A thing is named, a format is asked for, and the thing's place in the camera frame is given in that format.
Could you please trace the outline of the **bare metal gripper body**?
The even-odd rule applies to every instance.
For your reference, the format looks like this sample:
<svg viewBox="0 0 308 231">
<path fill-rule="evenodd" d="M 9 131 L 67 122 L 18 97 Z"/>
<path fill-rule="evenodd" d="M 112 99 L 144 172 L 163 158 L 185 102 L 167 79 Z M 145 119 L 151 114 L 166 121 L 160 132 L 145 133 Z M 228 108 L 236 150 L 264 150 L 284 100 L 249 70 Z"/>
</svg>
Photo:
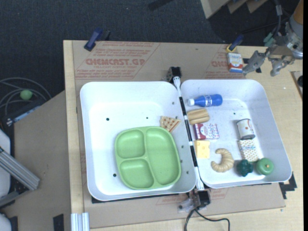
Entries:
<svg viewBox="0 0 308 231">
<path fill-rule="evenodd" d="M 285 26 L 284 33 L 275 27 L 266 38 L 266 58 L 272 64 L 292 64 L 303 59 L 303 26 Z"/>
</svg>

